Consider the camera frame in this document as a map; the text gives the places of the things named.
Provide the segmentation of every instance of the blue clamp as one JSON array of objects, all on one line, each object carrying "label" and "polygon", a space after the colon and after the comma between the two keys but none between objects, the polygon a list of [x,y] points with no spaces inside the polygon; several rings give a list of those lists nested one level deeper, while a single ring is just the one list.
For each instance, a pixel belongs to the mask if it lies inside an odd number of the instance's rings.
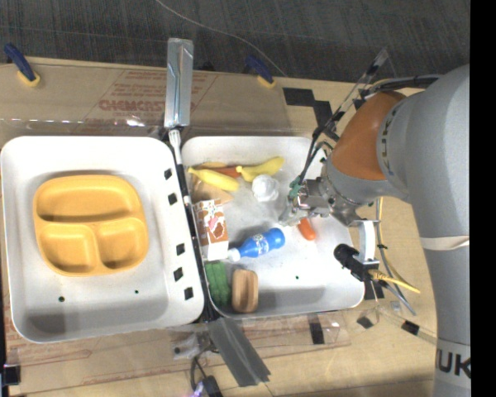
[{"label": "blue clamp", "polygon": [[274,78],[272,78],[270,71],[262,60],[257,59],[255,56],[249,55],[245,59],[245,66],[248,69],[253,69],[259,75],[258,79],[260,79],[260,82],[265,87],[272,88],[275,86]]},{"label": "blue clamp", "polygon": [[26,57],[12,43],[6,44],[3,50],[7,57],[17,66],[18,77],[22,82],[30,87],[35,87],[41,81],[41,77],[31,68]]}]

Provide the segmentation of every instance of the banana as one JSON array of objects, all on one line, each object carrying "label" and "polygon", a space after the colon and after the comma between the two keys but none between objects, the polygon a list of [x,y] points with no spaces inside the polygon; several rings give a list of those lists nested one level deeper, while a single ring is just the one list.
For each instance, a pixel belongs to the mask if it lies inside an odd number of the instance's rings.
[{"label": "banana", "polygon": [[236,181],[236,179],[233,179],[231,176],[215,172],[214,170],[195,170],[193,168],[189,168],[188,172],[199,177],[202,182],[214,185],[219,189],[224,189],[226,191],[236,191],[239,188],[239,183]]},{"label": "banana", "polygon": [[259,175],[273,175],[283,166],[284,158],[273,157],[257,166],[237,166],[236,171],[242,175],[244,181],[252,182]]}]

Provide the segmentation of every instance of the bottle cap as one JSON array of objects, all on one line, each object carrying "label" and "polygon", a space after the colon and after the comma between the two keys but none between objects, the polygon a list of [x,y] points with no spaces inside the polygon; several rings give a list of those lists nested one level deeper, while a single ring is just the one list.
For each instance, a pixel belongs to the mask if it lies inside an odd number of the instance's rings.
[{"label": "bottle cap", "polygon": [[241,253],[234,247],[228,250],[228,259],[230,261],[239,261]]}]

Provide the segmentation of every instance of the toy banana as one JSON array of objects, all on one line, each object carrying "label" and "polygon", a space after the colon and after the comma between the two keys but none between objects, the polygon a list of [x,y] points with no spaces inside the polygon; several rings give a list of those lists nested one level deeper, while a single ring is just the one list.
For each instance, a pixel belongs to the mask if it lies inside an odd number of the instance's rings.
[{"label": "toy banana", "polygon": [[273,157],[265,163],[257,166],[237,166],[236,171],[240,172],[244,181],[252,182],[259,175],[273,175],[283,166],[284,158],[281,156]]},{"label": "toy banana", "polygon": [[215,172],[214,170],[195,170],[193,168],[189,168],[188,172],[199,177],[202,182],[214,185],[219,189],[224,189],[226,191],[236,191],[239,188],[239,183],[236,181],[236,179],[233,179],[231,176]]}]

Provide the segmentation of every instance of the white tray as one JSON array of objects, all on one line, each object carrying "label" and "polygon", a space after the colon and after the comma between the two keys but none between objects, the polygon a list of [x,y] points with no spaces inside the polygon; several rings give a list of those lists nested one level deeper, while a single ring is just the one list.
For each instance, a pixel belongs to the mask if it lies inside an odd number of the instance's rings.
[{"label": "white tray", "polygon": [[[279,181],[279,198],[259,203],[251,184],[238,179],[241,186],[235,198],[224,205],[227,230],[232,246],[271,227],[281,227],[278,217],[285,207],[289,183],[303,169],[310,140],[291,136],[200,136],[182,148],[184,165],[219,161],[228,165],[257,165],[281,155],[285,162],[274,177]],[[320,174],[321,163],[315,159],[306,178]],[[352,245],[347,228],[333,218],[314,218],[317,239],[305,240],[296,227],[281,227],[284,247],[257,259],[241,258],[235,267],[254,270],[259,276],[259,308],[250,314],[219,310],[232,318],[255,318],[301,313],[326,312],[356,306],[364,297],[364,284],[344,270],[332,255],[338,244]],[[228,261],[231,273],[234,265]]]},{"label": "white tray", "polygon": [[[23,136],[3,147],[1,168],[12,321],[23,337],[56,342],[178,326],[200,315],[203,290],[165,144],[153,138]],[[35,191],[48,179],[87,173],[118,175],[140,195],[150,247],[137,267],[68,277],[43,261],[32,216]],[[170,194],[177,203],[169,204]],[[177,256],[180,244],[184,252]],[[178,268],[183,276],[175,280]]]}]

